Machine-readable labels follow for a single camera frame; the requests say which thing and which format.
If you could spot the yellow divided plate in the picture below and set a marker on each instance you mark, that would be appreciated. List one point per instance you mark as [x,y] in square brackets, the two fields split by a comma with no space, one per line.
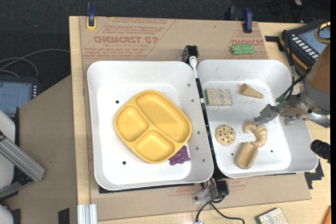
[153,126]

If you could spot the white plastic tray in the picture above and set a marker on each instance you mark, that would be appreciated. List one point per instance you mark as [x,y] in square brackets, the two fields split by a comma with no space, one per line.
[278,139]
[110,81]

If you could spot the beige croissant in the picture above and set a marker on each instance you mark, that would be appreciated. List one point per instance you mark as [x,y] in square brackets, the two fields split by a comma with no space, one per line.
[261,135]

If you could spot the purple grapes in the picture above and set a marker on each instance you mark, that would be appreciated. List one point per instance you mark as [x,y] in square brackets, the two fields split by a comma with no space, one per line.
[181,157]

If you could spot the beige bread bun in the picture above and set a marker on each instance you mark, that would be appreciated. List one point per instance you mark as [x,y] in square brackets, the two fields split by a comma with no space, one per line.
[245,156]

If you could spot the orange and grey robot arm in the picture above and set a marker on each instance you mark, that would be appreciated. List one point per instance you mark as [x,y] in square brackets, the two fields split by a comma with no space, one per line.
[319,73]

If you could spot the chocolate chip biscuit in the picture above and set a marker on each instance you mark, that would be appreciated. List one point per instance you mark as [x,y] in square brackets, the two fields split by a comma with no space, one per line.
[225,134]

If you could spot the green asparagus bundle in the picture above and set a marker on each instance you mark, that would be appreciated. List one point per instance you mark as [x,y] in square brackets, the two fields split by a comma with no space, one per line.
[242,49]

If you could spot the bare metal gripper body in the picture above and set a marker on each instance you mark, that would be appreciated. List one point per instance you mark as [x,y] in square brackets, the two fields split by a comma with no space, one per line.
[294,108]

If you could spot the green patterned packet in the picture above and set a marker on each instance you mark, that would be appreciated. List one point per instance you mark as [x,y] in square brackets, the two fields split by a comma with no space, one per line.
[274,217]
[218,97]

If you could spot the thin black and white rod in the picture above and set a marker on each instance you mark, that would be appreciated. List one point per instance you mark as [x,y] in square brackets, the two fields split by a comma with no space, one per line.
[202,102]

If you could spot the brown cardboard board, red print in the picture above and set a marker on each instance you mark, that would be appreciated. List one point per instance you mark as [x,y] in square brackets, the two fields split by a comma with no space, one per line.
[136,39]

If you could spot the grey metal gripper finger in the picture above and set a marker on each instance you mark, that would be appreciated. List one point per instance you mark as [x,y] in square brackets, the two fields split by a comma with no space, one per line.
[263,118]
[270,108]

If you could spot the black cylinder on white bracket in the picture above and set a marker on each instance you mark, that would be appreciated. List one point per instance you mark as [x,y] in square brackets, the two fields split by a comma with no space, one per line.
[320,148]

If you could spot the beige ice cream cone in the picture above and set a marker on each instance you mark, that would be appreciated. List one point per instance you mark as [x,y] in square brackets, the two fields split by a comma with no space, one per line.
[249,91]

